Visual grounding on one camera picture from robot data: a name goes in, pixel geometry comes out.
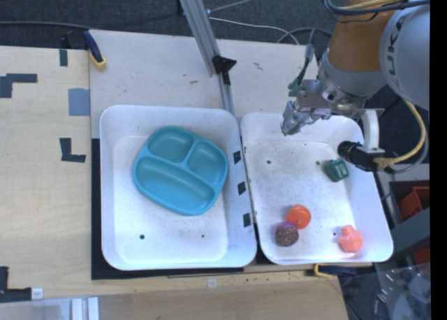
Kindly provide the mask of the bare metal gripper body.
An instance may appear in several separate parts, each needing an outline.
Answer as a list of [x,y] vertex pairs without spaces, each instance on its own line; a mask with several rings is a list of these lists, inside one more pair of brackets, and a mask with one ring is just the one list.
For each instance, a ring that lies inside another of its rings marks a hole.
[[367,96],[347,92],[332,80],[301,80],[292,86],[292,97],[296,98],[294,108],[300,112],[316,114],[317,110],[352,117],[364,107]]

